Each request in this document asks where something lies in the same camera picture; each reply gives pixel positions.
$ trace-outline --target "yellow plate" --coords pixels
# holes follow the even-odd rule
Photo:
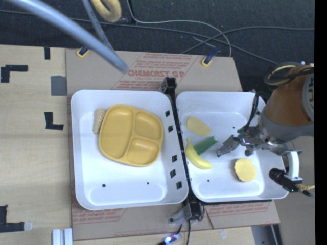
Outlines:
[[[114,105],[103,118],[99,133],[101,153],[114,161],[149,166],[161,152],[164,127],[161,120],[128,105]]]

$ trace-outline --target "cardboard box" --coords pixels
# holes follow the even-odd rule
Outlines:
[[[242,91],[233,58],[214,57],[203,67],[205,56],[140,52],[117,52],[129,66],[123,74],[94,52],[85,58],[77,50],[66,50],[69,155],[72,183],[72,225],[74,240],[136,236],[176,232],[169,216],[182,204],[89,211],[75,197],[70,99],[82,89],[158,90],[164,77],[175,77],[176,95],[184,91]],[[235,203],[205,206],[202,221],[192,223],[192,230],[278,224],[279,217],[271,202]]]

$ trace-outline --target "wooden surface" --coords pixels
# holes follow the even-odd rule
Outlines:
[[[0,83],[0,206],[8,205],[7,222],[31,222],[29,231],[0,233],[0,244],[51,244],[51,231],[71,227],[71,198],[67,132],[67,97],[51,96],[51,76],[66,76],[65,50],[0,45],[0,66],[28,65],[28,72],[11,72]],[[46,129],[45,112],[54,124]],[[177,244],[184,244],[184,239]],[[156,234],[93,240],[92,244],[158,244]],[[254,244],[250,227],[194,231],[189,245]],[[90,244],[76,241],[74,244]]]

